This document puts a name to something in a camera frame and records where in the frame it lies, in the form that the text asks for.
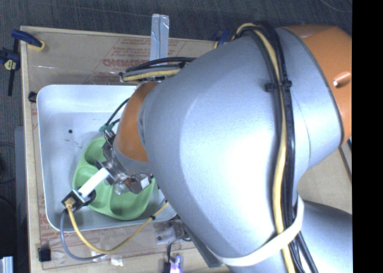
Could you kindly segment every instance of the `dark gray carpet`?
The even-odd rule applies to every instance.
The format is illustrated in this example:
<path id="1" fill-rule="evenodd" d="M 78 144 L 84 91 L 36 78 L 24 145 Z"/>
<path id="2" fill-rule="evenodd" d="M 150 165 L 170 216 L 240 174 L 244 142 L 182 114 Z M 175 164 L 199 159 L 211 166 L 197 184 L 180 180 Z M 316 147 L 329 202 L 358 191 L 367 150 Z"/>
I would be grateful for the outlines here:
<path id="1" fill-rule="evenodd" d="M 350 10 L 346 0 L 324 0 Z M 12 49 L 12 28 L 21 25 L 86 31 L 150 35 L 151 15 L 167 14 L 170 36 L 210 40 L 220 29 L 232 32 L 243 22 L 267 20 L 274 26 L 331 24 L 352 35 L 352 13 L 343 13 L 320 0 L 0 0 L 0 48 Z M 0 142 L 14 142 L 14 130 L 22 125 L 20 72 L 12 97 L 7 96 L 9 73 L 0 66 Z M 0 147 L 5 165 L 2 180 L 14 176 L 11 147 Z M 0 196 L 15 206 L 14 180 L 0 184 Z"/>

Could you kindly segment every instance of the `gray cable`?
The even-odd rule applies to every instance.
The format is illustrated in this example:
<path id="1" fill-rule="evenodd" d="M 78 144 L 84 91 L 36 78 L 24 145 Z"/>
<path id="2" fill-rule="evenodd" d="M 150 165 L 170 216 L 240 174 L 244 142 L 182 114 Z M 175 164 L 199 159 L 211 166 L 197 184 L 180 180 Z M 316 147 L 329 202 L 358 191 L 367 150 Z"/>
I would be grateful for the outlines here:
<path id="1" fill-rule="evenodd" d="M 65 213 L 66 213 L 66 209 L 63 210 L 62 214 L 61 214 L 61 220 L 60 220 L 60 237 L 61 237 L 61 243 L 62 243 L 62 247 L 64 248 L 64 250 L 66 251 L 66 253 L 71 256 L 73 259 L 75 260 L 80 260 L 80 261 L 89 261 L 89 260 L 95 260 L 95 259 L 98 259 L 100 257 L 104 257 L 106 254 L 99 254 L 99 255 L 95 255 L 95 256 L 92 256 L 92 257 L 78 257 L 76 255 L 73 255 L 69 250 L 68 250 L 68 247 L 66 246 L 66 243 L 65 243 L 65 238 L 64 238 L 64 218 L 65 218 Z"/>

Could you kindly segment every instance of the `white velcro band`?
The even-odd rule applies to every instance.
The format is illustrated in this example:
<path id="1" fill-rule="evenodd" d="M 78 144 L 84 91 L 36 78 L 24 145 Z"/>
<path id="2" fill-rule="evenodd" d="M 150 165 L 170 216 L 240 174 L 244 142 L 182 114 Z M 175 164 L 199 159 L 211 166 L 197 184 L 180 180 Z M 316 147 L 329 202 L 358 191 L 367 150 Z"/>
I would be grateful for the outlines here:
<path id="1" fill-rule="evenodd" d="M 228 265 L 228 266 L 251 266 L 256 263 L 261 262 L 262 260 L 267 259 L 268 257 L 274 255 L 276 252 L 280 251 L 282 248 L 287 246 L 292 240 L 295 239 L 296 235 L 300 232 L 303 222 L 303 212 L 305 204 L 298 195 L 297 200 L 297 216 L 292 225 L 289 228 L 285 229 L 276 237 L 272 238 L 270 241 L 261 246 L 258 250 L 252 252 L 249 255 L 236 258 L 227 258 L 220 257 L 210 251 L 219 261 Z"/>

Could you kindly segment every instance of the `white plastic rod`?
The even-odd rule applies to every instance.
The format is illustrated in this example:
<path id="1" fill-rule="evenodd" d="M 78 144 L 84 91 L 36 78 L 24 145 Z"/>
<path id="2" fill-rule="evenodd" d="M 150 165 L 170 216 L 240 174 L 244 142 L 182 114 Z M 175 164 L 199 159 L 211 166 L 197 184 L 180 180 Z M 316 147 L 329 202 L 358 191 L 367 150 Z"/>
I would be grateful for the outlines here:
<path id="1" fill-rule="evenodd" d="M 101 168 L 95 175 L 90 177 L 88 181 L 78 190 L 82 197 L 86 198 L 91 194 L 96 187 L 109 176 L 109 171 L 105 168 Z"/>

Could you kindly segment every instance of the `metal plate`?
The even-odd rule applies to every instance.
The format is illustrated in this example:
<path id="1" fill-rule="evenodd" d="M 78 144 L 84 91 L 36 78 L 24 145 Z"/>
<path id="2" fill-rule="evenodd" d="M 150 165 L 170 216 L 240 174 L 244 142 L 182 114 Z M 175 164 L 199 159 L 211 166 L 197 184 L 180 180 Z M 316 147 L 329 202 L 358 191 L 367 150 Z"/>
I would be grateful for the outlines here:
<path id="1" fill-rule="evenodd" d="M 55 229 L 59 230 L 64 210 L 61 200 L 72 189 L 72 179 L 83 150 L 92 139 L 100 136 L 98 129 L 134 90 L 135 86 L 127 85 L 49 85 L 39 91 L 37 110 L 45 210 Z M 164 195 L 156 186 L 147 209 L 136 220 L 120 221 L 84 207 L 76 213 L 77 223 L 81 230 L 142 224 L 163 199 Z M 174 209 L 167 206 L 155 222 L 169 220 L 175 215 Z M 72 231 L 67 221 L 64 230 Z"/>

